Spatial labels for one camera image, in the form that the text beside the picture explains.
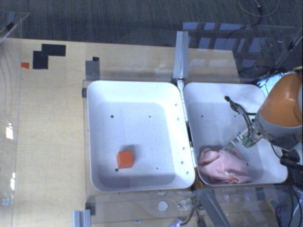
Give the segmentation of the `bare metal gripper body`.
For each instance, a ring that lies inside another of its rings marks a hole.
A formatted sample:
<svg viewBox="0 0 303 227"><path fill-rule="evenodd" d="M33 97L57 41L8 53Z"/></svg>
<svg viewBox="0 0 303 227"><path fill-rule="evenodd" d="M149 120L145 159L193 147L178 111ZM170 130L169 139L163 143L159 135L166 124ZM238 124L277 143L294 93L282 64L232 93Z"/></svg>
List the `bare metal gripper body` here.
<svg viewBox="0 0 303 227"><path fill-rule="evenodd" d="M242 144L243 146L254 146L261 140L260 132L255 131L254 123L249 122L247 129L241 133L238 133L237 140L238 143Z"/></svg>

